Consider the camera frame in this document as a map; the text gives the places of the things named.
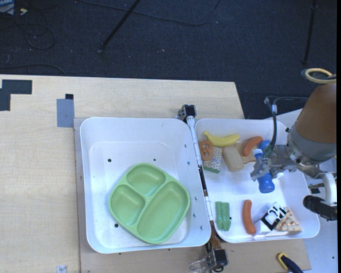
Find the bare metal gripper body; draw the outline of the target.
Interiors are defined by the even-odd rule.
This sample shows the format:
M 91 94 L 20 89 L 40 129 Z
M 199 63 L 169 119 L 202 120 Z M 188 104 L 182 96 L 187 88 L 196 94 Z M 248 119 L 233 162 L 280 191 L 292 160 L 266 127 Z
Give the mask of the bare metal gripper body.
M 268 166 L 281 167 L 289 172 L 295 172 L 302 168 L 302 154 L 300 151 L 291 145 L 275 145 L 270 157 L 268 158 Z

